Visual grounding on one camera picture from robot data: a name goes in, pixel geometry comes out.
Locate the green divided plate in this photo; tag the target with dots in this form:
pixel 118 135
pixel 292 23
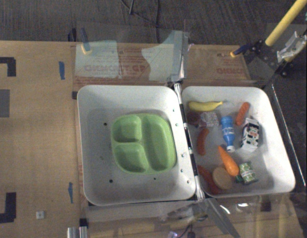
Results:
pixel 157 142

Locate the brown doughnut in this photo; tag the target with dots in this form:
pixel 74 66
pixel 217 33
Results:
pixel 192 118

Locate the yellow banana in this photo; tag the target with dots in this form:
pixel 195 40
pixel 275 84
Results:
pixel 203 106

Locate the white plastic tray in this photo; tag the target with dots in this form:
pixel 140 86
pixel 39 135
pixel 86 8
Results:
pixel 99 100
pixel 272 162

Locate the sprinkled pink cake slice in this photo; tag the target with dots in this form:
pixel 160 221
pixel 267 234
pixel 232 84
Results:
pixel 210 119

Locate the orange sausage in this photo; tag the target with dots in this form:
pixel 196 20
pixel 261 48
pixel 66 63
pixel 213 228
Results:
pixel 242 114
pixel 207 178
pixel 202 142

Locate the brown cardboard board red print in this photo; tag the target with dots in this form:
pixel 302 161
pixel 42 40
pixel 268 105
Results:
pixel 205 63

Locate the blue bottle white cap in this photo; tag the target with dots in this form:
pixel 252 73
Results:
pixel 227 130

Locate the orange carrot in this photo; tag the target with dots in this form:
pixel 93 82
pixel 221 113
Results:
pixel 229 163

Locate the tan round biscuit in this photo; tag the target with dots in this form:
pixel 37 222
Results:
pixel 221 180

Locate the white cow print carton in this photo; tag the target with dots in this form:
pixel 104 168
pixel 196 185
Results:
pixel 250 134

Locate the green packet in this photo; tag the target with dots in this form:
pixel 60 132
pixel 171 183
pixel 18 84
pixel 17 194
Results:
pixel 247 173

